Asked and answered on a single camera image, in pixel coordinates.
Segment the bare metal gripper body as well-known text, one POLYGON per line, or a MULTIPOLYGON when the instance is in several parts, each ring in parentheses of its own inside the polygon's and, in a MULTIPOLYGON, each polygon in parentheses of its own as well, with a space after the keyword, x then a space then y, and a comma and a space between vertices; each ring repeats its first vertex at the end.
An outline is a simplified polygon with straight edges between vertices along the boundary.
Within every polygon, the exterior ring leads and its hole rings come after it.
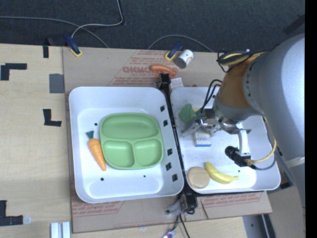
POLYGON ((237 121, 225 118, 221 112, 214 109, 203 109, 199 112, 198 124, 205 130, 215 133, 223 130, 229 134, 238 134, 237 121))

